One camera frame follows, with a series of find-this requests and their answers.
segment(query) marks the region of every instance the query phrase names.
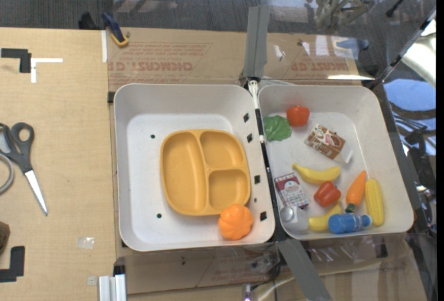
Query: red bell pepper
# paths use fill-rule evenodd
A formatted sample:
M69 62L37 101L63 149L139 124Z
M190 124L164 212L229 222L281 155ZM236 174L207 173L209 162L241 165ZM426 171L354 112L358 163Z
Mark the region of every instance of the red bell pepper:
M287 109L287 120L292 127L301 127L307 125L310 117L310 110L305 106L292 106Z
M341 197L341 191L330 181L323 182L318 191L314 194L314 200L323 207L326 207Z

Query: blue bottle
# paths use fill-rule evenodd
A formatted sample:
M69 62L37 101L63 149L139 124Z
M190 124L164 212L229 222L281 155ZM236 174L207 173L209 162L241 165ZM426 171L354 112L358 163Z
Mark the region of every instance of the blue bottle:
M335 214L328 219L328 228L335 234L356 232L362 227L372 224L372 218L369 215L358 214Z

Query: toy corn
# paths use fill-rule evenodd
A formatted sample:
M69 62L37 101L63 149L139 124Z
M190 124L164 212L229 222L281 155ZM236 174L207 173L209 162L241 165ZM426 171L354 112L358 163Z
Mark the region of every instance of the toy corn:
M373 225L380 226L384 223L384 203L379 182L369 179L366 182L365 201L367 213L373 220Z

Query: toy banana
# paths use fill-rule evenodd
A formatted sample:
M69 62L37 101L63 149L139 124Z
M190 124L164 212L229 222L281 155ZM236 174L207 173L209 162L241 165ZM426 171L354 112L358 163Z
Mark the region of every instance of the toy banana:
M333 206L324 215L309 217L308 228L312 231L328 230L328 219L334 214L342 214L342 207L340 203L335 204L335 206Z
M314 169L300 166L296 163L292 165L297 170L303 180L312 184L322 184L323 182L335 180L341 173L341 167L336 165L323 171L315 171Z

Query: orange plastic pumpkin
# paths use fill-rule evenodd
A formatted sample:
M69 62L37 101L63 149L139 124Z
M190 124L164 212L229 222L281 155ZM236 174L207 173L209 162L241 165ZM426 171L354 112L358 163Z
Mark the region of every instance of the orange plastic pumpkin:
M253 216L246 206L232 204L221 212L217 224L225 238L236 241L251 231Z

